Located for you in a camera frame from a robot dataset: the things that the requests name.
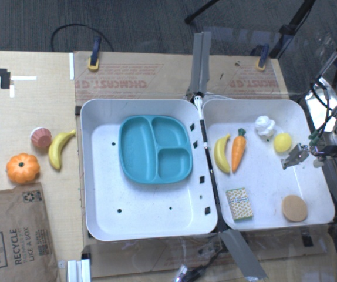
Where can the yellow banana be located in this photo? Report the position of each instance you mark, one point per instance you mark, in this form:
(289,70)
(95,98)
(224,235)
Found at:
(55,151)
(220,156)

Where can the pink cupcake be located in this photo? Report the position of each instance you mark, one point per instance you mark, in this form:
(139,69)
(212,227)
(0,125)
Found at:
(41,138)

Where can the orange carrot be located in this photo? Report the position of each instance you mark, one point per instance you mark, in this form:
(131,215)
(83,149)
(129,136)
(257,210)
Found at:
(238,151)

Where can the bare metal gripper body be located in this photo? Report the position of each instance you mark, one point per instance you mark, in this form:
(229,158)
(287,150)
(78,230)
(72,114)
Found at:
(331,152)

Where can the yellow lemon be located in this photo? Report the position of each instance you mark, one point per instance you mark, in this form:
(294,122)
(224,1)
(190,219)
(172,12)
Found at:
(282,142)

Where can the brown cardboard board red print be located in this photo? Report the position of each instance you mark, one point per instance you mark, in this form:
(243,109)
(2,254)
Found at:
(168,78)

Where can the blue divided plate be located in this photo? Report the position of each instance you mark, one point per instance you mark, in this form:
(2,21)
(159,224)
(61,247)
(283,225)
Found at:
(136,148)

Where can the yellow patterned carton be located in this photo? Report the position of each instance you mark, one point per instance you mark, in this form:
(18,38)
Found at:
(239,204)

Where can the brown paper bag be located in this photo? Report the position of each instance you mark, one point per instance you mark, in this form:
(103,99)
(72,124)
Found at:
(10,234)

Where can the orange pumpkin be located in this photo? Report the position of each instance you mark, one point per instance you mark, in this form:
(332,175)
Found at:
(22,169)

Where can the white crumpled lump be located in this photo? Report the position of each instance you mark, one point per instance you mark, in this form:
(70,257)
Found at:
(264,126)

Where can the tan round biscuit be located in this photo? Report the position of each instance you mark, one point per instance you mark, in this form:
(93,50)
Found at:
(294,208)

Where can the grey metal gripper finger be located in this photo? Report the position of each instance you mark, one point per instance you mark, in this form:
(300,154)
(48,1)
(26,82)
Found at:
(292,159)
(300,149)

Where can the white plastic tray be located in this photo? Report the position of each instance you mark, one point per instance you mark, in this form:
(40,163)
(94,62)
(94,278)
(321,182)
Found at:
(145,216)
(268,181)

